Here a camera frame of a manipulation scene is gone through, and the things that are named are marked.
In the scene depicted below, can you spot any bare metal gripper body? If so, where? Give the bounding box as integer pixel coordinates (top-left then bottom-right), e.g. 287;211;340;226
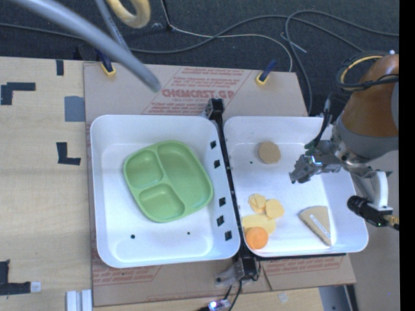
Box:
305;140;374;176

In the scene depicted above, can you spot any white plastic tray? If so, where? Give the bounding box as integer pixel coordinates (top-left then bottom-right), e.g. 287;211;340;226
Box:
89;114;242;269
223;115;370;258

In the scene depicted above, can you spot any tan round biscuit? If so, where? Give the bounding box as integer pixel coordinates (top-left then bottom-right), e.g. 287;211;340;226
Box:
257;141;282;165

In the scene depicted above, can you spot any yellow round slice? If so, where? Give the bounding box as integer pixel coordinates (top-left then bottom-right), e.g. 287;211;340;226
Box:
265;198;286;220

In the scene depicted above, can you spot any yellow ruffled chip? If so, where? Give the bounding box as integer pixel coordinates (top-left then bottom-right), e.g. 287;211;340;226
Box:
248;193;267;214

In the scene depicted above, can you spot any pale yellow flat slice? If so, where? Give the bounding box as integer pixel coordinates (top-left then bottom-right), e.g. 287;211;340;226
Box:
241;213;277;236

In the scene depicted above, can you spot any thin black rod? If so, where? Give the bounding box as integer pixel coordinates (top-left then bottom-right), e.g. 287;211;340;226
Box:
215;117;249;262

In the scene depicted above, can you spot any orange round carrot piece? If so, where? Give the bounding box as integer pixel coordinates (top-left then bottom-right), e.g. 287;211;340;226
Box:
244;226;270;250

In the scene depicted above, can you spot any green divided plate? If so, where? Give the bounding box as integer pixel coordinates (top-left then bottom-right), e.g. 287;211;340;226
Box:
123;140;215;224

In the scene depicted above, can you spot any brown cardboard board red print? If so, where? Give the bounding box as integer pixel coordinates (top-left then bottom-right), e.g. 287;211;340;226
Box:
83;62;357;307

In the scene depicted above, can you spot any black cylinder on white bracket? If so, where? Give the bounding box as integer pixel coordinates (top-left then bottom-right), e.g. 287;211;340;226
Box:
347;170;394;227

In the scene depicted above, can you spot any black block with thin wires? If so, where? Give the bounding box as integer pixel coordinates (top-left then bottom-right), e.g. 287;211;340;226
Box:
241;256;259;280
206;98;226;121

